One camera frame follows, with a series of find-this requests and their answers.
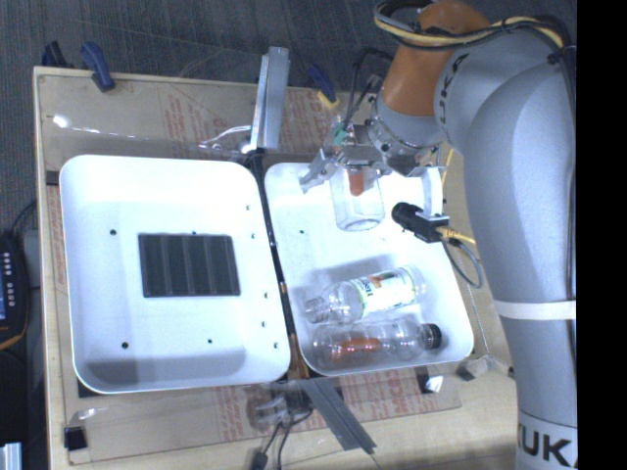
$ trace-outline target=white tape stripe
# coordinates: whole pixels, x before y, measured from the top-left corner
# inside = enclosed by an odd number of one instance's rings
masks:
[[[519,320],[577,320],[577,301],[553,303],[510,303],[494,300],[501,317]]]

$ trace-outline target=blue clamp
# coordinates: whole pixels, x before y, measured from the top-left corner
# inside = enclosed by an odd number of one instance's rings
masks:
[[[101,91],[107,92],[116,86],[116,83],[109,76],[109,67],[105,61],[105,55],[96,42],[83,43],[80,47],[80,57],[87,64],[87,67],[94,71],[91,78]]]
[[[315,82],[315,86],[320,89],[322,95],[329,101],[330,104],[334,104],[337,98],[335,97],[335,89],[328,76],[320,69],[316,64],[310,66],[307,70],[307,74]]]
[[[43,56],[41,58],[41,65],[44,67],[55,68],[74,68],[73,65],[66,61],[66,58],[61,52],[61,47],[57,40],[53,40],[46,45]]]

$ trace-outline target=electronic device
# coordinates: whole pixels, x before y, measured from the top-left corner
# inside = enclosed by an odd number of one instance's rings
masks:
[[[10,234],[0,236],[0,350],[17,342],[26,330],[28,283],[24,262]]]

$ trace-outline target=gray carpet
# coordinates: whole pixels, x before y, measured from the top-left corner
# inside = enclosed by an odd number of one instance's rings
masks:
[[[311,85],[306,71],[316,63],[344,90],[362,47],[396,50],[396,42],[372,22],[380,1],[0,0],[2,230],[35,199],[31,73],[47,43],[58,41],[77,68],[81,44],[94,40],[111,71],[236,82],[256,82],[261,55],[269,45],[282,46],[290,49],[290,85]],[[491,21],[555,16],[577,39],[577,0],[463,1]],[[19,230],[34,227],[30,213]],[[0,385],[0,405],[12,402],[9,393]]]

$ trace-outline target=clear glass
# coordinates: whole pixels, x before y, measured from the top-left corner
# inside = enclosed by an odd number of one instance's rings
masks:
[[[313,355],[325,369],[408,361],[438,348],[441,338],[438,326],[418,324],[410,316],[351,325],[322,324],[313,333]]]
[[[385,217],[378,174],[371,168],[338,166],[329,179],[335,223],[344,231],[363,231]]]

